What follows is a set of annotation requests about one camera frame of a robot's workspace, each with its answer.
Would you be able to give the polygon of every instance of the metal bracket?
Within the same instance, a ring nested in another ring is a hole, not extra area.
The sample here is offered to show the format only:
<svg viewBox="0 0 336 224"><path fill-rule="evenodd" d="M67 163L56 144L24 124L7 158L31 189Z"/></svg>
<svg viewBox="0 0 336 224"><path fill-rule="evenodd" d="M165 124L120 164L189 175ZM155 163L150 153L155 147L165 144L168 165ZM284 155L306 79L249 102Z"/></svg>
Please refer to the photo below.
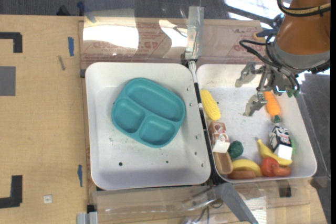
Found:
<svg viewBox="0 0 336 224"><path fill-rule="evenodd" d="M260 110L265 104L267 104L267 100L265 100L263 93L258 91L248 100L243 115L252 116L256 110Z"/></svg>
<svg viewBox="0 0 336 224"><path fill-rule="evenodd" d="M256 77L256 62L249 62L240 72L239 79L236 80L235 87L239 88L243 84L250 83Z"/></svg>
<svg viewBox="0 0 336 224"><path fill-rule="evenodd" d="M78 213L76 215L76 224L98 224L97 212Z"/></svg>
<svg viewBox="0 0 336 224"><path fill-rule="evenodd" d="M202 54L204 7L189 7L185 59L197 59Z"/></svg>
<svg viewBox="0 0 336 224"><path fill-rule="evenodd" d="M223 200L228 208L235 214L239 221L258 223L250 209L247 207L238 191L230 183L223 183L214 187L215 192Z"/></svg>

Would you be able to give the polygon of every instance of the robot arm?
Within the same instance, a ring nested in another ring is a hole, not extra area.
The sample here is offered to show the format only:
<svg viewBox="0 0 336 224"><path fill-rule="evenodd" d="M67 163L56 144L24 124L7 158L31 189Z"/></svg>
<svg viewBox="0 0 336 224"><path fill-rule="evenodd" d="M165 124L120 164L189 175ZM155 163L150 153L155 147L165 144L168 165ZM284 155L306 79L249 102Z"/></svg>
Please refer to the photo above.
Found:
<svg viewBox="0 0 336 224"><path fill-rule="evenodd" d="M330 67L330 0L292 0L289 7L284 7L282 1L277 0L285 16L273 42L269 42L270 36L265 44L251 40L239 42L264 62L258 70L255 62L249 62L236 81L236 87L240 87L255 75L261 75L257 94L246 105L246 116L252 116L267 103L262 92L272 90L276 95L286 92L290 97L297 97L299 73L317 73ZM246 43L264 45L265 56Z"/></svg>

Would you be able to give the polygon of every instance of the black tape marking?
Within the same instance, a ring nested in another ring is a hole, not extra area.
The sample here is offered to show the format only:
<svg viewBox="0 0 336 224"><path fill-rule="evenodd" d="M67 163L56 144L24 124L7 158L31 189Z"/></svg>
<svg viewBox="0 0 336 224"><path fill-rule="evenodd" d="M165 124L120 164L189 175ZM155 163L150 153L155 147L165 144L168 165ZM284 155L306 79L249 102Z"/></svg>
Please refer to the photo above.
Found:
<svg viewBox="0 0 336 224"><path fill-rule="evenodd" d="M22 203L22 175L12 176L10 197L0 198L0 208L19 207Z"/></svg>
<svg viewBox="0 0 336 224"><path fill-rule="evenodd" d="M13 53L22 53L22 35L20 32L0 32L0 39L12 39L13 40Z"/></svg>

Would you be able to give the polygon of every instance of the white tray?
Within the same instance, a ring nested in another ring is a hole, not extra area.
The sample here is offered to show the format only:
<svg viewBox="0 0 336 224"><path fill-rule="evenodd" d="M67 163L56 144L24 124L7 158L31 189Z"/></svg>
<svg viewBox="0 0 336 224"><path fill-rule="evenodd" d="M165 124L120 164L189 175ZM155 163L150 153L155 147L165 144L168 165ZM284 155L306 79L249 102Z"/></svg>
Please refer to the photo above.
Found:
<svg viewBox="0 0 336 224"><path fill-rule="evenodd" d="M256 94L260 75L244 84L241 88L235 87L236 79L244 65L202 65L197 70L197 79L200 89L207 89L218 102L222 117L218 120L224 122L231 142L242 142L244 152L239 158L250 159L257 164L261 163L259 146L256 138L270 146L268 133L271 130L271 117L266 111L266 106L254 112L250 117L243 116L246 103L250 97ZM304 125L301 113L294 97L286 94L276 97L281 108L281 126L288 129L290 136L295 140L296 152L292 156L292 174L289 177L257 177L251 180L236 180L222 176L228 182L246 183L285 178L311 177L317 170L316 158Z"/></svg>
<svg viewBox="0 0 336 224"><path fill-rule="evenodd" d="M151 148L112 123L113 102L128 81L147 78L185 102L184 122L165 147ZM85 73L91 175L105 190L197 185L210 176L203 127L190 71L173 63L94 63Z"/></svg>

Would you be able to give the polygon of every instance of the toy tomato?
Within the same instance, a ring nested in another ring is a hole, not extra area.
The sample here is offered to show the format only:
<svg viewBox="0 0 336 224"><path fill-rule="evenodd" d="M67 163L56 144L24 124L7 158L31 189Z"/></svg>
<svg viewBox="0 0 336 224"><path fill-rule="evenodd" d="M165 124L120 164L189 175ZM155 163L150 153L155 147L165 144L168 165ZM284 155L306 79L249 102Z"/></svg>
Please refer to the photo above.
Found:
<svg viewBox="0 0 336 224"><path fill-rule="evenodd" d="M273 169L277 167L279 167L279 163L277 162L276 159L273 159L272 157L264 158L260 166L262 174L268 177L275 176Z"/></svg>
<svg viewBox="0 0 336 224"><path fill-rule="evenodd" d="M273 173L276 176L289 176L292 172L292 169L289 166L286 167L274 167L273 168Z"/></svg>

